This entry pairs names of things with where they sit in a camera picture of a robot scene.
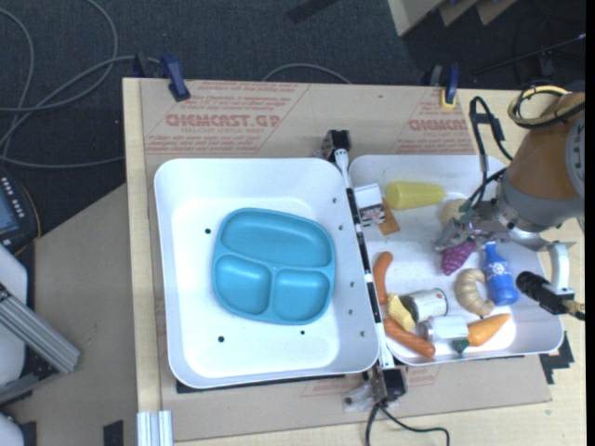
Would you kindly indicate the blue bottle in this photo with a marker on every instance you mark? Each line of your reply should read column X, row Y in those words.
column 499, row 277

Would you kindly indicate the blue divided plate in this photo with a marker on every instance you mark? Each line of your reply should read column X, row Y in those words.
column 274, row 267

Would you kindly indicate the white plastic tray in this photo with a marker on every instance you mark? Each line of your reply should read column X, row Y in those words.
column 195, row 295
column 418, row 249

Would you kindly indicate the silver can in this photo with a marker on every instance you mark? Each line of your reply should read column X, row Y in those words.
column 430, row 302

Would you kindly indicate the brown biscuit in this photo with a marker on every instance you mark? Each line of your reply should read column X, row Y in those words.
column 390, row 223

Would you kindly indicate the orange carrot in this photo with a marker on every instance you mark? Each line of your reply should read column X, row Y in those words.
column 485, row 330

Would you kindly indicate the black cylinder on white bracket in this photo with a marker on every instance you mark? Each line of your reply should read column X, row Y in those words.
column 534, row 286

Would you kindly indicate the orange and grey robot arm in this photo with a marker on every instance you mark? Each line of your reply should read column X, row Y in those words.
column 539, row 165

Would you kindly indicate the brown cardboard board, red print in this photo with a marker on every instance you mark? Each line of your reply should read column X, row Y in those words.
column 260, row 119

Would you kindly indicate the yellow wedge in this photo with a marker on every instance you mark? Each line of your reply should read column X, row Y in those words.
column 400, row 314

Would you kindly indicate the cream bread roll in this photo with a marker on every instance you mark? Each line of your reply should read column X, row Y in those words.
column 451, row 212

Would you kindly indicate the small white carton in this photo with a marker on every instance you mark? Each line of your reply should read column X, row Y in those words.
column 369, row 205

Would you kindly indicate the orange sausage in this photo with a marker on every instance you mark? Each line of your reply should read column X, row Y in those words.
column 382, row 272
column 409, row 339

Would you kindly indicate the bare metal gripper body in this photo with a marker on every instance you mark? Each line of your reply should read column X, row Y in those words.
column 493, row 221

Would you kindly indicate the purple grapes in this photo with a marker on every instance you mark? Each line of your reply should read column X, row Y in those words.
column 453, row 259

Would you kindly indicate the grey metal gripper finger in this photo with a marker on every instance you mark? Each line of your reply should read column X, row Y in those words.
column 450, row 239
column 478, row 236

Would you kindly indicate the thin black and white rod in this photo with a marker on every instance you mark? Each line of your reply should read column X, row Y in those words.
column 358, row 230

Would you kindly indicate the yellow plastic bottle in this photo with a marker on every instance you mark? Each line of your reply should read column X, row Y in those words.
column 411, row 195

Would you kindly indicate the beige croissant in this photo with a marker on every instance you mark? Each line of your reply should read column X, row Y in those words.
column 467, row 291

